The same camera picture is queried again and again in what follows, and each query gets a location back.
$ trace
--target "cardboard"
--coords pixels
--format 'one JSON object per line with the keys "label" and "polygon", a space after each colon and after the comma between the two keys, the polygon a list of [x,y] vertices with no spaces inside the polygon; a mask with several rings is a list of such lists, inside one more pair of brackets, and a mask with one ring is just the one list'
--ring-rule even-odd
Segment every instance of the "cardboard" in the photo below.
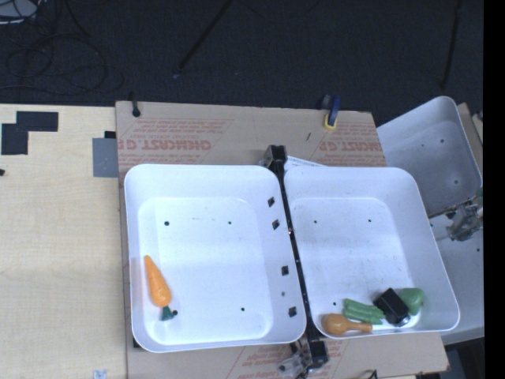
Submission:
{"label": "cardboard", "polygon": [[[131,102],[116,103],[129,379],[162,375],[166,379],[282,377],[276,364],[290,355],[289,344],[166,354],[133,346],[125,174],[140,163],[258,164],[270,144],[286,146],[289,156],[328,166],[385,167],[372,115],[340,111],[336,129],[328,131],[324,128],[326,111],[186,103],[137,105],[140,117],[133,116]],[[330,362],[309,377],[357,377],[374,369],[381,377],[399,376],[442,372],[448,366],[440,334],[436,332],[325,341]]]}

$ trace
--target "toy carrot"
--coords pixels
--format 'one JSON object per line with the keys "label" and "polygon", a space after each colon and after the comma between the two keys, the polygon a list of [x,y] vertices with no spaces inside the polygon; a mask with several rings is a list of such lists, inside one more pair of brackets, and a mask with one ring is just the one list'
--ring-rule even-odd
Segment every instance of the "toy carrot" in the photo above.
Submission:
{"label": "toy carrot", "polygon": [[168,307],[172,301],[172,294],[170,288],[166,284],[161,271],[149,256],[144,257],[145,271],[148,277],[149,294],[151,295],[152,302],[163,308],[161,320],[169,320],[174,318],[174,314]]}

